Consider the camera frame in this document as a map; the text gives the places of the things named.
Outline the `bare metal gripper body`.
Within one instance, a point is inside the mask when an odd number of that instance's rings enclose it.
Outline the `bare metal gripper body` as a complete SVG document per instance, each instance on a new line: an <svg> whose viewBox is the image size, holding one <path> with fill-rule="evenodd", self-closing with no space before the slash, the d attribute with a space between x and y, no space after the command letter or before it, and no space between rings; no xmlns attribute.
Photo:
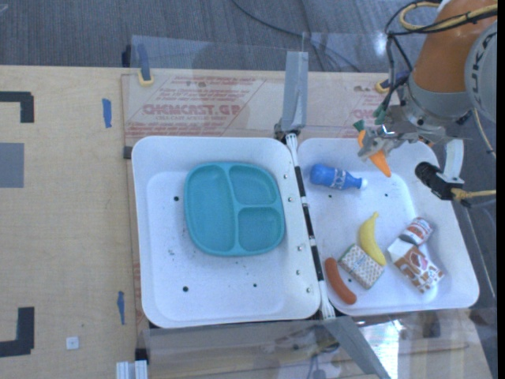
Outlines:
<svg viewBox="0 0 505 379"><path fill-rule="evenodd" d="M449 108L443 104L382 105L375 113L375 126L365 129L366 144L401 144L423 141L439 144L449 139Z"/></svg>

